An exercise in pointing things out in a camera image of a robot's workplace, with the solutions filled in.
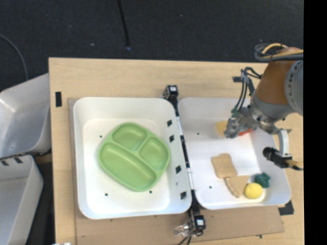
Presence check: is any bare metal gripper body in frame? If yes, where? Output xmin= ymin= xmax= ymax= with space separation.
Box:
xmin=229 ymin=106 xmax=279 ymax=135

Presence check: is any yellow cheese slice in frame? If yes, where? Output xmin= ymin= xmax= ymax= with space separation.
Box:
xmin=215 ymin=120 xmax=229 ymax=138

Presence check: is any white plastic tray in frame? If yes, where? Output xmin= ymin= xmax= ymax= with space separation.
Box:
xmin=73 ymin=96 xmax=193 ymax=220
xmin=177 ymin=97 xmax=292 ymax=211

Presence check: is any tan bread slice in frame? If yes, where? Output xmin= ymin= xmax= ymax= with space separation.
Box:
xmin=211 ymin=152 xmax=238 ymax=179

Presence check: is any thin black and white rod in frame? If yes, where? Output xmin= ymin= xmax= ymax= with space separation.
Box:
xmin=169 ymin=95 xmax=199 ymax=215

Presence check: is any green broccoli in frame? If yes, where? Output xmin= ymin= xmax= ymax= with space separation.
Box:
xmin=253 ymin=172 xmax=271 ymax=189

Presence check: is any yellow lemon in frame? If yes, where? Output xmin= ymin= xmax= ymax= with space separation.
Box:
xmin=243 ymin=182 xmax=264 ymax=200

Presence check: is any green divided plate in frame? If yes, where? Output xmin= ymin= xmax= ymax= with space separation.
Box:
xmin=97 ymin=121 xmax=172 ymax=192

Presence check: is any black cylinder on white bracket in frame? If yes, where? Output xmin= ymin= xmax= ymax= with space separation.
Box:
xmin=262 ymin=128 xmax=293 ymax=169

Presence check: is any black block with thin wires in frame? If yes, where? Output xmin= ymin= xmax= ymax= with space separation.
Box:
xmin=164 ymin=84 xmax=179 ymax=99
xmin=192 ymin=214 xmax=206 ymax=231

